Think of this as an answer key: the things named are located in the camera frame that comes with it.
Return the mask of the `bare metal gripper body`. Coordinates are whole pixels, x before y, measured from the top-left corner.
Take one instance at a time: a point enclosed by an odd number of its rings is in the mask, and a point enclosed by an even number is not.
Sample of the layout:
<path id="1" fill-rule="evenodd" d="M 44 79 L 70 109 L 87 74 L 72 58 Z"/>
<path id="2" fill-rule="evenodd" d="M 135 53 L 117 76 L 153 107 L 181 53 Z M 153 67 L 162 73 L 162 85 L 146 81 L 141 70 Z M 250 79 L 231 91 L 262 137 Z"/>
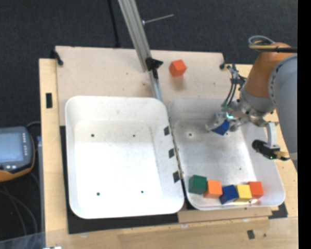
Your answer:
<path id="1" fill-rule="evenodd" d="M 251 123 L 256 127 L 266 127 L 268 121 L 264 119 L 267 114 L 272 114 L 275 111 L 275 105 L 263 107 L 262 110 L 251 106 L 246 101 L 224 101 L 222 103 L 222 112 L 225 114 L 226 120 L 241 120 L 242 125 Z"/>

